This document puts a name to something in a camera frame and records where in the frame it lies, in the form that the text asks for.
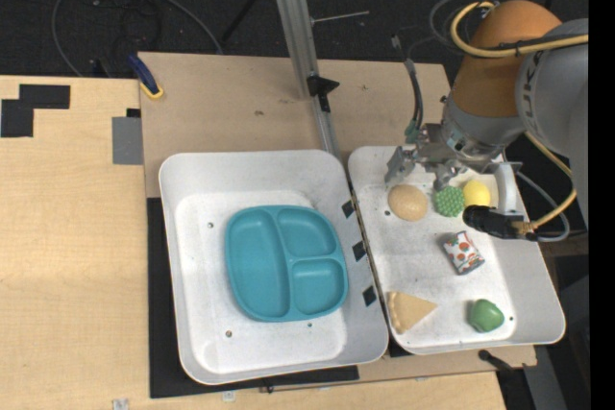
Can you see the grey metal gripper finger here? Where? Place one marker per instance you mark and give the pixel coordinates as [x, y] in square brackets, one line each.
[443, 178]
[399, 163]

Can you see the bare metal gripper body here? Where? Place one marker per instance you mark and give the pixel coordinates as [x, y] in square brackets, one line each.
[444, 149]

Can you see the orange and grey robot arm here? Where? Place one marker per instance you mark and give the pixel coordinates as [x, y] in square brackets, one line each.
[490, 72]

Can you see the green grapes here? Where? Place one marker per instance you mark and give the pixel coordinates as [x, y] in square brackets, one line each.
[449, 201]

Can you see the yellow lemon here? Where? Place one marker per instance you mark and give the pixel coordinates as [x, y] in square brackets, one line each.
[476, 194]

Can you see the tan round bread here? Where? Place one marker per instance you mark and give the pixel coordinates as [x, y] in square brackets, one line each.
[408, 202]

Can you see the white plastic tray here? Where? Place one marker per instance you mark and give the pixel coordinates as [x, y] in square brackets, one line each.
[423, 254]
[202, 264]

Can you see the tan pizza slice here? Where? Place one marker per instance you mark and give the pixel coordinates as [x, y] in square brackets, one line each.
[407, 309]

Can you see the green pepper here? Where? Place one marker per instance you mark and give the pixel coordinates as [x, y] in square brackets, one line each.
[486, 316]

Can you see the blue divided plate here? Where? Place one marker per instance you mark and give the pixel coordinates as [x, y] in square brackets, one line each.
[269, 264]

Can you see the brown cardboard board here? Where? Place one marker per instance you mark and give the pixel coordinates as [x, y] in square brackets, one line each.
[230, 110]

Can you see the black cylinder on white bracket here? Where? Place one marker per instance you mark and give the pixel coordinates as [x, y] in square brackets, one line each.
[487, 220]

